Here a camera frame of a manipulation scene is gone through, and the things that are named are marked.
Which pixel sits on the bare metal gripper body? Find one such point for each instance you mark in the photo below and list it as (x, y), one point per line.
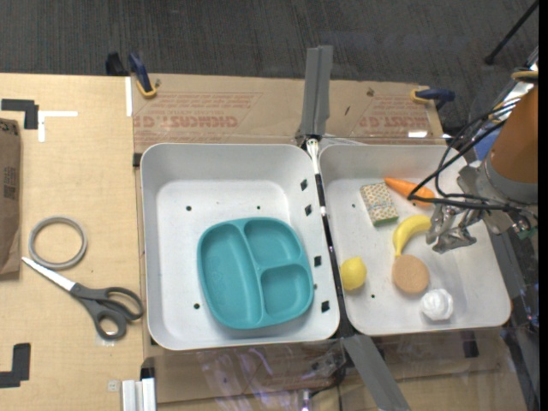
(473, 186)

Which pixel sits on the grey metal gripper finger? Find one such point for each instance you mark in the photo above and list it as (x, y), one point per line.
(436, 227)
(454, 239)

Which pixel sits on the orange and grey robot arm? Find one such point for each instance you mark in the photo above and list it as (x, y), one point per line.
(516, 144)

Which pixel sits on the yellow banana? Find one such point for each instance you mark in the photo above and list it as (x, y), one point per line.
(406, 228)

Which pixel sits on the orange carrot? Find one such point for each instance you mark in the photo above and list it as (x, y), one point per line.
(404, 186)

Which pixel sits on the white plastic tray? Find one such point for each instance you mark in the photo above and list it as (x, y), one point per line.
(471, 289)
(180, 229)

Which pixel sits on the round tan biscuit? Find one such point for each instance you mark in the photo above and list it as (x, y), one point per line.
(410, 274)

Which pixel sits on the patterned sponge block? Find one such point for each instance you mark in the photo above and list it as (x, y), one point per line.
(379, 204)

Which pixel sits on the yellow lemon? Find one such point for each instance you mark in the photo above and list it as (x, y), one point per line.
(353, 274)

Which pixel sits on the teal divided plate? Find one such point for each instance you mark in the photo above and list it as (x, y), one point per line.
(240, 272)

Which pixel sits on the brown cardboard board red print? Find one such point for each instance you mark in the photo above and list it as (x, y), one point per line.
(265, 109)

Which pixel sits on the grey tape roll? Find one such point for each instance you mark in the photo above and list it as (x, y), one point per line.
(36, 253)

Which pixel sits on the brown paper bag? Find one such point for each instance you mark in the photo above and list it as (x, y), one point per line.
(8, 195)

